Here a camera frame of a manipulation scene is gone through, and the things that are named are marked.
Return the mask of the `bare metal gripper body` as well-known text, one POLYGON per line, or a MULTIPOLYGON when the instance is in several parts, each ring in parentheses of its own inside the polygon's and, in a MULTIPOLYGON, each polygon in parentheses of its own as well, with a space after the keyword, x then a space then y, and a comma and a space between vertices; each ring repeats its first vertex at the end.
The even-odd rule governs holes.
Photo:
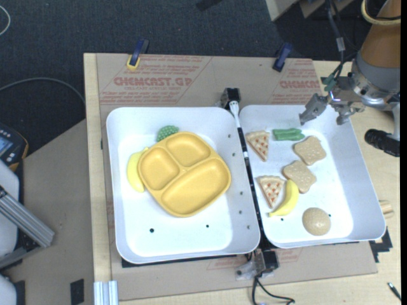
POLYGON ((353 72, 348 72, 346 76, 331 74, 327 77, 327 103, 338 114, 355 114, 366 108, 355 90, 354 79, 353 72))

